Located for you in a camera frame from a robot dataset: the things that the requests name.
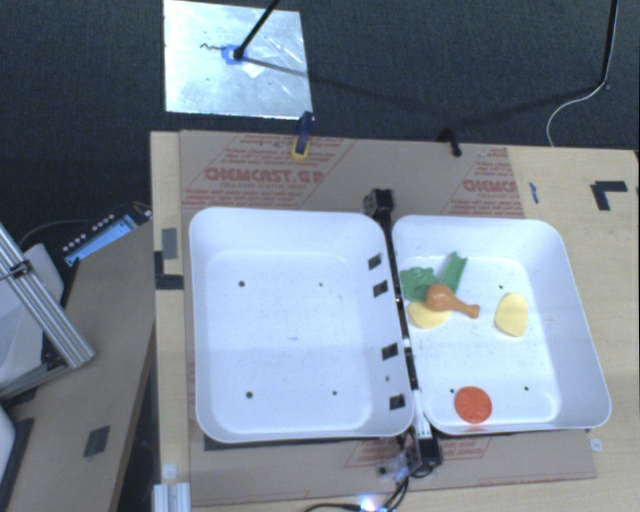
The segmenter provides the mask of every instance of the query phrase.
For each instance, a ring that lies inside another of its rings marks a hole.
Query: empty white tray
[[[210,208],[190,225],[196,414],[221,442],[393,436],[413,418],[381,228]]]
[[[431,267],[448,255],[468,258],[457,296],[479,304],[476,320],[454,313],[432,330],[410,323],[422,408],[452,435],[589,428],[603,424],[611,403],[564,244],[537,220],[408,216],[396,223],[398,270]],[[507,292],[529,306],[523,337],[494,325]],[[455,393],[476,386],[493,411],[471,425],[454,408]]]

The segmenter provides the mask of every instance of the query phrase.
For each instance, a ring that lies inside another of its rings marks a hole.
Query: cardboard
[[[189,480],[194,506],[389,492],[379,468],[398,454],[395,439],[236,447],[205,439],[194,415],[193,321],[188,225],[214,205],[359,211],[373,188],[395,193],[394,218],[409,213],[522,218],[506,148],[312,138],[306,161],[290,157],[293,137],[180,134],[181,226],[189,414]],[[444,464],[412,489],[594,478],[582,431],[451,438]]]

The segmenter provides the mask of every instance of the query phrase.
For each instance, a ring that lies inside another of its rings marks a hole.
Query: blue clip
[[[240,47],[230,44],[230,45],[224,46],[222,48],[222,58],[224,59],[224,61],[227,64],[230,64],[230,65],[242,64],[242,61],[247,58],[247,50],[245,50],[244,51],[244,57],[242,59],[240,59],[240,60],[234,59],[233,58],[233,50],[235,50],[236,48],[240,48]]]
[[[311,128],[315,118],[313,112],[305,111],[302,117],[298,120],[296,126],[296,138],[293,141],[291,147],[291,156],[297,162],[303,161],[309,155],[309,137],[311,135]]]

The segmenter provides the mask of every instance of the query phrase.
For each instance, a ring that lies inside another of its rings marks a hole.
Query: silver metal plate
[[[313,111],[298,12],[274,11],[241,62],[224,58],[263,13],[165,0],[167,111],[277,119]]]

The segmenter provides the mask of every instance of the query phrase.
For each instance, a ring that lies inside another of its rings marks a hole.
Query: blue and yellow clamp
[[[309,139],[314,122],[315,118],[313,117],[313,112],[309,111],[305,111],[305,113],[302,114],[302,117],[298,119],[298,124],[296,125],[296,138],[293,140],[293,144],[291,146],[291,157],[296,162],[302,162],[307,158],[307,156],[309,156],[309,147],[311,146]]]

